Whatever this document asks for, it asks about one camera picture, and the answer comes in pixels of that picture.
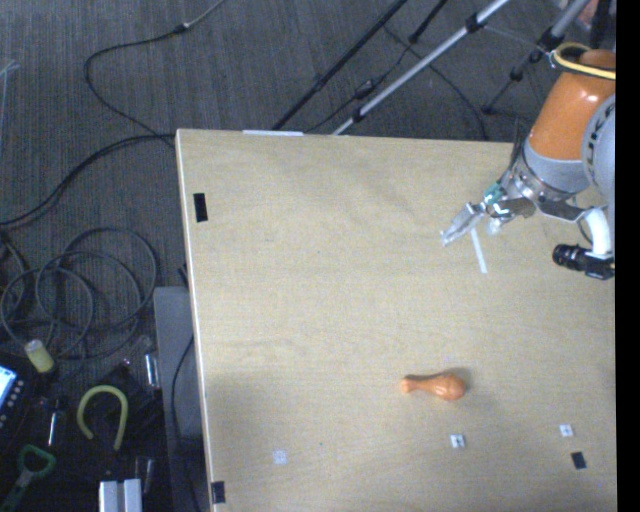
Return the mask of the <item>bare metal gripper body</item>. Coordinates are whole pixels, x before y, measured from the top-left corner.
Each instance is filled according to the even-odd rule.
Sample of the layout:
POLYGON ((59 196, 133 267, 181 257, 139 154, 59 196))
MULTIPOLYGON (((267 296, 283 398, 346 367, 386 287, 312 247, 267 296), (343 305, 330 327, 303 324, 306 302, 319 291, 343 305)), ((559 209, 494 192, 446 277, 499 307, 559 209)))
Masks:
POLYGON ((532 216, 546 189, 522 158, 512 161, 489 186, 483 197, 484 211, 492 220, 514 220, 532 216))

